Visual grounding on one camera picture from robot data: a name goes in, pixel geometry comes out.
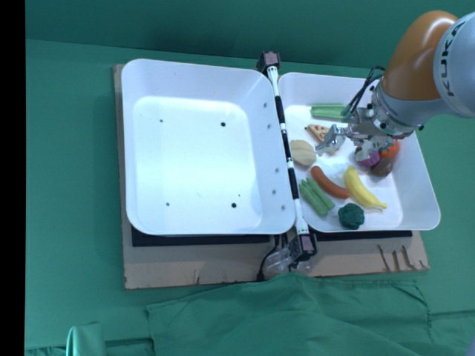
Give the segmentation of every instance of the toy sausage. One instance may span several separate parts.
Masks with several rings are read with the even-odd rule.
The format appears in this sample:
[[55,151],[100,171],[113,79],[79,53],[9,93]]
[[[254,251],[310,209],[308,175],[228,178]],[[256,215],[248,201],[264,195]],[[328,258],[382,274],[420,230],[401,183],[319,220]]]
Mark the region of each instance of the toy sausage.
[[328,194],[335,198],[347,199],[350,197],[350,191],[347,188],[336,185],[328,179],[328,177],[321,170],[320,166],[313,166],[310,169],[313,179],[320,185],[320,187]]

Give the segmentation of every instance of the cardboard base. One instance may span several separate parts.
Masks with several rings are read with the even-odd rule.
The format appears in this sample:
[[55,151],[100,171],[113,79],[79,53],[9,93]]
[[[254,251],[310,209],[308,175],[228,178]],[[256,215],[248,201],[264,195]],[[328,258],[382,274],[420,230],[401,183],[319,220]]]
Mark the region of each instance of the cardboard base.
[[[134,246],[125,211],[124,142],[121,71],[114,66],[117,147],[122,219],[124,286],[127,290],[255,281],[267,243]],[[418,231],[412,236],[319,241],[318,254],[299,271],[311,277],[375,274],[429,269]],[[275,274],[266,274],[266,278]]]

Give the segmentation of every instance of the toy food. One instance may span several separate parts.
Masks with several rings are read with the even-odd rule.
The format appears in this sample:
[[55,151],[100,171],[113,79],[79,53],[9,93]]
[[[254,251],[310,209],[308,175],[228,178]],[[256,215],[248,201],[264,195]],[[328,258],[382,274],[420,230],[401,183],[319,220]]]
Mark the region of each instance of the toy food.
[[312,192],[309,186],[301,183],[298,188],[301,196],[312,206],[313,211],[315,211],[318,216],[322,217],[327,214],[328,208],[320,198]]
[[365,207],[386,208],[387,204],[376,198],[360,180],[358,172],[353,165],[348,166],[344,173],[344,181],[353,197]]
[[376,165],[379,162],[378,151],[372,152],[370,155],[370,158],[361,159],[362,158],[361,150],[362,149],[360,146],[358,146],[355,150],[355,159],[359,164],[366,166],[367,168],[370,168],[371,166]]
[[379,162],[372,166],[370,172],[376,177],[385,177],[393,170],[393,161],[389,157],[382,157]]
[[313,105],[310,108],[310,112],[314,117],[321,117],[325,119],[347,119],[347,115],[343,117],[341,112],[347,107],[345,104],[319,104]]
[[336,183],[328,179],[321,170],[320,166],[313,166],[310,169],[310,174],[313,179],[320,185],[320,187],[326,191],[328,194],[332,195],[335,198],[346,199],[350,197],[350,192],[347,188],[338,186]]
[[338,219],[345,228],[358,229],[364,223],[364,211],[355,203],[347,203],[338,210]]
[[385,146],[379,149],[379,156],[381,158],[394,158],[399,152],[400,147],[401,145],[399,144],[399,141],[388,142]]
[[324,127],[323,125],[308,124],[307,130],[320,143],[320,142],[323,142],[324,137],[327,134],[329,128]]
[[290,142],[292,158],[303,166],[310,166],[317,160],[315,150],[307,141],[294,139]]
[[307,178],[298,185],[302,197],[312,206],[318,216],[324,216],[335,207],[335,203],[318,186],[317,182]]

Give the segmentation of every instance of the toy tomato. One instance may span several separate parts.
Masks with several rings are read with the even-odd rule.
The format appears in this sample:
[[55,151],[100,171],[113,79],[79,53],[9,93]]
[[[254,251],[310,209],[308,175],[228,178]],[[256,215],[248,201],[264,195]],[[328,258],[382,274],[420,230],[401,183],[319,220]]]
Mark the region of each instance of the toy tomato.
[[394,158],[399,152],[399,147],[401,145],[398,141],[388,142],[385,146],[379,149],[380,157]]

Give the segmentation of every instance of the toy celery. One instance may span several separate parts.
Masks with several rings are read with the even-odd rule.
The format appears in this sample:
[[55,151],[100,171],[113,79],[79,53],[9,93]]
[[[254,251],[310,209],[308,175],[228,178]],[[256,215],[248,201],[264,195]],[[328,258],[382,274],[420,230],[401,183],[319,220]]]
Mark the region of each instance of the toy celery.
[[313,193],[320,198],[320,200],[325,204],[325,207],[327,207],[328,210],[331,210],[333,207],[335,207],[335,203],[328,197],[327,193],[325,193],[325,191],[323,191],[318,185],[318,183],[312,178],[307,177],[306,180],[302,180],[302,183],[310,187]]
[[301,183],[299,185],[301,196],[312,206],[318,216],[322,217],[327,214],[328,208],[323,201],[316,195],[310,186]]
[[313,117],[318,117],[320,119],[339,119],[346,122],[350,118],[350,115],[341,115],[341,112],[346,107],[347,105],[344,104],[318,104],[313,105],[310,108],[310,111]]

